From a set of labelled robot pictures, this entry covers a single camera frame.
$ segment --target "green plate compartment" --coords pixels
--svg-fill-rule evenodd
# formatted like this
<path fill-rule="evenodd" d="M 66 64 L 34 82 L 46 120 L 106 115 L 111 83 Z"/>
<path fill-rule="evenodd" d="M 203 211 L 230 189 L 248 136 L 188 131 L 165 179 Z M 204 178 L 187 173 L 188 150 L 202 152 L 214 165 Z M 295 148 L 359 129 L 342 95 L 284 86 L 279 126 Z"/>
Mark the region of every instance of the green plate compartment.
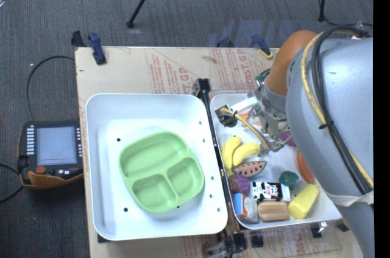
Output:
<path fill-rule="evenodd" d="M 187 202 L 200 193 L 205 182 L 190 147 L 170 131 L 127 145 L 119 155 L 119 170 L 137 203 L 154 213 Z"/>

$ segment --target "button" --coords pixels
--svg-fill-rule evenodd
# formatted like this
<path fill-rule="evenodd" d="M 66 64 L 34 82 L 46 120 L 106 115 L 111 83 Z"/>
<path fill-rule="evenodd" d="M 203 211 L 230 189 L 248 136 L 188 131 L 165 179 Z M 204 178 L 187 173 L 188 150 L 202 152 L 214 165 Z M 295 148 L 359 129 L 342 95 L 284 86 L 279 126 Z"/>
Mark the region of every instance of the button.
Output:
<path fill-rule="evenodd" d="M 44 166 L 37 166 L 35 172 L 37 174 L 44 174 L 46 172 L 46 168 Z"/>

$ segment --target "banana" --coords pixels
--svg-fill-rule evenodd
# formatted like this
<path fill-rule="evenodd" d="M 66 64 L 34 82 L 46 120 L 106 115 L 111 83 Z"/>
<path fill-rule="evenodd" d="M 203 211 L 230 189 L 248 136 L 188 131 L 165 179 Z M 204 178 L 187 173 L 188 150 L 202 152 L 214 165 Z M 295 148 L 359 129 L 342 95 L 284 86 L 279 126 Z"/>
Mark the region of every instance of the banana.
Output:
<path fill-rule="evenodd" d="M 221 149 L 222 162 L 224 163 L 224 166 L 229 173 L 228 176 L 232 174 L 233 153 L 240 144 L 241 138 L 234 135 L 227 139 Z"/>
<path fill-rule="evenodd" d="M 260 152 L 260 144 L 256 142 L 248 142 L 240 145 L 233 153 L 232 167 L 238 166 L 248 155 L 257 154 Z"/>

